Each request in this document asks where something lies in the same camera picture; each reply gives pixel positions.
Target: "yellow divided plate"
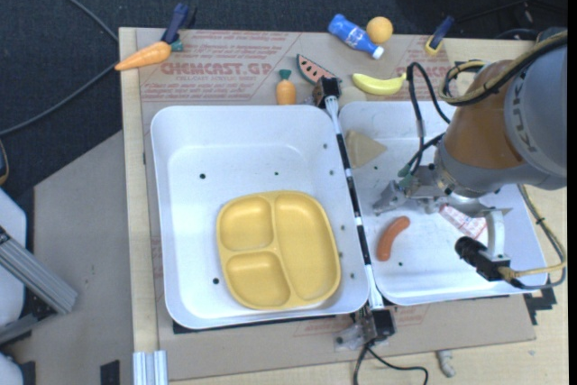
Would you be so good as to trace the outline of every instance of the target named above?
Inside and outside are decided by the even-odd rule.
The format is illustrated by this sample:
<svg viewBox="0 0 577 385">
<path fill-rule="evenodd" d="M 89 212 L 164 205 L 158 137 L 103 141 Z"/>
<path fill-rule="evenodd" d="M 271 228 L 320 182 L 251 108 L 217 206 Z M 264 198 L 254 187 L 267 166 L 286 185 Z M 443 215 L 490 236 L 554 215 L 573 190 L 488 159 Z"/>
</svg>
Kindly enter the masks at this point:
<svg viewBox="0 0 577 385">
<path fill-rule="evenodd" d="M 329 298 L 341 280 L 325 210 L 299 191 L 238 197 L 216 221 L 224 277 L 234 298 L 254 309 L 302 307 Z"/>
</svg>

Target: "toy banana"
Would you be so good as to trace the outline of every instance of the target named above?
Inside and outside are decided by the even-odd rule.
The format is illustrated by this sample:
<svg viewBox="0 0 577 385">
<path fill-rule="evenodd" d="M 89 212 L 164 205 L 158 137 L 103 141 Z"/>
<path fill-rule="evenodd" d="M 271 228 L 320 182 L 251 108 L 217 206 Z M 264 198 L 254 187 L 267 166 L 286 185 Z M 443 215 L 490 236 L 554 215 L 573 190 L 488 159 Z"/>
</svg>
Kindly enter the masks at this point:
<svg viewBox="0 0 577 385">
<path fill-rule="evenodd" d="M 403 87 L 403 82 L 406 78 L 406 73 L 397 78 L 388 79 L 372 78 L 364 74 L 353 74 L 354 85 L 363 92 L 372 95 L 393 95 Z"/>
</svg>

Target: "toy watermelon slice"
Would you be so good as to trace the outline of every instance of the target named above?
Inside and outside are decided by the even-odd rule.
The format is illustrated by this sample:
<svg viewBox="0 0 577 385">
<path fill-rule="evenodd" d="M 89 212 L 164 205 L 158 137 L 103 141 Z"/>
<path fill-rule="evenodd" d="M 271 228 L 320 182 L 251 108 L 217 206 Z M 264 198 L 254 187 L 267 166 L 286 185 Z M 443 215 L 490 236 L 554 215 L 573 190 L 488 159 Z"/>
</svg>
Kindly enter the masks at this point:
<svg viewBox="0 0 577 385">
<path fill-rule="evenodd" d="M 331 71 L 300 54 L 297 55 L 297 68 L 300 75 L 313 85 L 322 77 L 336 78 L 336 75 Z"/>
</svg>

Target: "toy sausage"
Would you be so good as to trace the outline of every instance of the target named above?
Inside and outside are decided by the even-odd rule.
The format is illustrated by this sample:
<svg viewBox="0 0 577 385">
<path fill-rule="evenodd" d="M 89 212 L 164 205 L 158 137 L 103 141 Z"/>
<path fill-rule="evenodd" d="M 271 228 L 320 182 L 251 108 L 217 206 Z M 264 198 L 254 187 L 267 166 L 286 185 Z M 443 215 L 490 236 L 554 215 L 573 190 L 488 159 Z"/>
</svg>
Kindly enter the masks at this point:
<svg viewBox="0 0 577 385">
<path fill-rule="evenodd" d="M 387 226 L 377 243 L 377 260 L 387 261 L 390 258 L 390 249 L 395 238 L 408 228 L 411 221 L 407 216 L 402 215 Z"/>
</svg>

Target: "wooden table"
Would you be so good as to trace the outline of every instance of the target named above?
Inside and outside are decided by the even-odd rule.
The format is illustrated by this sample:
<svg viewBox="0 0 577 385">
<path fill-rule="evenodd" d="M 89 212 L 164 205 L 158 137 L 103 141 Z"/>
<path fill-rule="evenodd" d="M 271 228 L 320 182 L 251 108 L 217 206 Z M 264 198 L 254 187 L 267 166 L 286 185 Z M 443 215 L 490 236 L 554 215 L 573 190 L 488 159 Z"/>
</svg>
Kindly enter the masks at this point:
<svg viewBox="0 0 577 385">
<path fill-rule="evenodd" d="M 120 31 L 121 58 L 136 50 L 136 30 Z M 482 41 L 446 39 L 444 46 L 451 62 L 457 60 L 501 60 L 515 58 L 530 44 L 522 41 Z M 133 306 L 133 347 L 136 352 L 159 350 L 159 331 L 152 274 L 151 224 L 147 197 L 142 135 L 142 106 L 139 71 L 122 73 L 124 155 L 126 165 L 126 194 L 130 241 L 130 266 Z M 530 193 L 547 223 L 567 242 L 566 188 L 547 192 L 531 188 Z M 546 239 L 539 235 L 547 261 L 556 262 Z M 536 340 L 521 344 L 501 344 L 453 351 L 452 366 L 456 370 L 453 382 L 469 384 L 535 383 L 559 385 L 568 383 L 568 321 L 567 285 L 556 288 L 557 305 L 550 311 L 537 314 Z M 419 365 L 429 370 L 429 383 L 445 379 L 433 353 L 387 358 L 400 366 Z M 276 371 L 260 371 L 204 379 L 180 380 L 178 384 L 317 384 L 351 383 L 353 362 L 337 362 L 307 367 L 293 367 Z M 421 372 L 384 370 L 375 360 L 365 359 L 360 383 L 422 383 Z"/>
</svg>

